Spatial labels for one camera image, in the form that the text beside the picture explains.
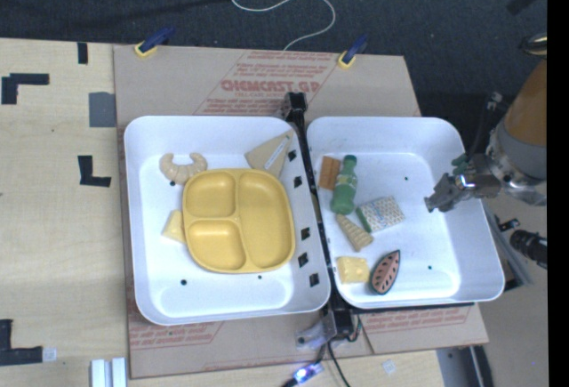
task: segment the table surface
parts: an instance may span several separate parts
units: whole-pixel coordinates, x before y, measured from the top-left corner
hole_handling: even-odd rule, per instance
[[[93,359],[128,358],[116,128],[89,126],[90,93],[114,92],[112,47],[0,39],[0,75],[49,73],[0,106],[0,318],[12,347],[53,347],[57,359],[0,367],[0,385],[89,385]],[[77,157],[110,186],[79,186]],[[389,374],[384,362],[396,371]],[[435,351],[341,359],[352,385],[443,386]],[[342,385],[331,361],[310,385]],[[131,380],[129,385],[282,385],[300,366]]]

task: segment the yellow plastic plate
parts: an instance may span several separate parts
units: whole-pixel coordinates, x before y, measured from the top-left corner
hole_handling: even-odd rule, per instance
[[[281,182],[256,169],[213,169],[188,180],[182,198],[188,250],[205,269],[274,270],[294,252],[293,214]]]

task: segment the cardboard sheet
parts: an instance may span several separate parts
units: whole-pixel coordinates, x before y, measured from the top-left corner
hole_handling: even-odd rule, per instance
[[[160,327],[145,320],[133,297],[123,132],[146,115],[276,114],[287,92],[307,94],[307,123],[323,116],[419,116],[405,60],[357,56],[350,69],[338,55],[159,47],[146,59],[131,45],[114,46],[124,253],[128,291],[131,377],[174,375],[235,367],[311,361],[295,333],[319,312],[278,318]],[[364,333],[342,344],[338,357],[418,351],[487,341],[477,305],[388,311],[362,316]]]

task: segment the toy food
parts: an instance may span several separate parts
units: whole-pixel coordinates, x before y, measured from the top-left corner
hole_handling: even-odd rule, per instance
[[[370,278],[367,261],[361,257],[339,257],[336,259],[336,266],[342,284],[365,283]]]
[[[370,286],[379,295],[385,295],[395,283],[400,256],[399,250],[393,251],[382,257],[373,269]]]
[[[349,243],[351,243],[356,251],[361,251],[362,248],[373,242],[373,237],[350,221],[347,216],[344,216],[343,214],[336,214],[336,221],[340,225],[341,231],[344,232]]]
[[[194,161],[193,164],[177,165],[173,162],[173,153],[166,153],[160,158],[160,171],[168,180],[176,184],[186,184],[196,173],[207,169],[207,161],[202,155],[190,153],[189,157]]]
[[[386,229],[405,219],[405,215],[392,196],[363,204],[356,209],[356,214],[368,232]]]

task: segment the toy juice bottle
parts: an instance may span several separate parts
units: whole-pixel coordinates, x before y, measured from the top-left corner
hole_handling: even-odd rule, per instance
[[[354,196],[356,195],[357,176],[354,173],[357,159],[354,155],[344,157],[343,166],[336,177],[336,184],[331,210],[336,214],[350,214],[354,211]]]

